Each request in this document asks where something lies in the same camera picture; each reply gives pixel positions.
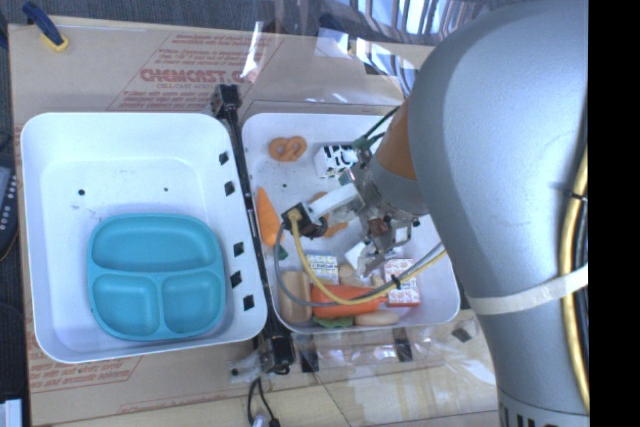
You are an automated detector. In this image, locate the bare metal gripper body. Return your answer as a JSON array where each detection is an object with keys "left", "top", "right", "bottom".
[{"left": 349, "top": 162, "right": 420, "bottom": 256}]

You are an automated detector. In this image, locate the beige toy food piece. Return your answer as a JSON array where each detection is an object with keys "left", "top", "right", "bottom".
[{"left": 338, "top": 263, "right": 372, "bottom": 288}]

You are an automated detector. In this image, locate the orange and white carton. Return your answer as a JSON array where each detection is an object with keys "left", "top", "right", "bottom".
[{"left": 383, "top": 257, "right": 422, "bottom": 308}]

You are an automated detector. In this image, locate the yellow and white carton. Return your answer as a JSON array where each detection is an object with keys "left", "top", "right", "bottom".
[{"left": 305, "top": 254, "right": 341, "bottom": 286}]

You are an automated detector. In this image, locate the beige oval biscuit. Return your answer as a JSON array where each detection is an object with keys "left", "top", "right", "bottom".
[{"left": 353, "top": 309, "right": 401, "bottom": 328}]

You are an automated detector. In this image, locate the large orange carrot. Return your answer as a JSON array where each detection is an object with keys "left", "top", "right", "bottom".
[{"left": 310, "top": 283, "right": 390, "bottom": 321}]

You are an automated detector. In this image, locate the green lettuce leaf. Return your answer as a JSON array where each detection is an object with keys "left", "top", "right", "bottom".
[{"left": 313, "top": 314, "right": 355, "bottom": 330}]

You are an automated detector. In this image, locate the black and white carton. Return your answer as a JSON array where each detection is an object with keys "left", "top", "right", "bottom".
[{"left": 313, "top": 143, "right": 361, "bottom": 180}]

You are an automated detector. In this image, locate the tan bread bun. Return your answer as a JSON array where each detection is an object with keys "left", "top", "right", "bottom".
[{"left": 277, "top": 270, "right": 314, "bottom": 325}]

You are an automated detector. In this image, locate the white plastic tray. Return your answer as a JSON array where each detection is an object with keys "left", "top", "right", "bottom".
[
  {"left": 19, "top": 111, "right": 269, "bottom": 365},
  {"left": 240, "top": 111, "right": 461, "bottom": 335}
]

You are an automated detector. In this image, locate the small orange carrot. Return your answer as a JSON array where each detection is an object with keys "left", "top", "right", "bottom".
[{"left": 256, "top": 186, "right": 290, "bottom": 261}]

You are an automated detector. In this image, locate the orange pretzel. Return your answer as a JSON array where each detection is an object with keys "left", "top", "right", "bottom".
[{"left": 268, "top": 135, "right": 308, "bottom": 163}]

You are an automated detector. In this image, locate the thin black rod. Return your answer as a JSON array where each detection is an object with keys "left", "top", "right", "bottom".
[{"left": 225, "top": 107, "right": 282, "bottom": 341}]

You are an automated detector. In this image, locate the blue divided plate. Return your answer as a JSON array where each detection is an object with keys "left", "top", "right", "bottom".
[{"left": 85, "top": 213, "right": 228, "bottom": 342}]

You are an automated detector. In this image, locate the brown cardboard board red print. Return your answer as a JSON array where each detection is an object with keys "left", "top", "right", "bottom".
[{"left": 7, "top": 14, "right": 499, "bottom": 427}]

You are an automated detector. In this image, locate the black cylinder on white bracket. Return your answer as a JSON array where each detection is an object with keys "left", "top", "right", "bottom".
[{"left": 280, "top": 183, "right": 366, "bottom": 239}]

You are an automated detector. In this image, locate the black block with wires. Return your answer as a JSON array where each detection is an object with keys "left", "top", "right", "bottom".
[
  {"left": 256, "top": 331, "right": 298, "bottom": 374},
  {"left": 210, "top": 83, "right": 244, "bottom": 117}
]

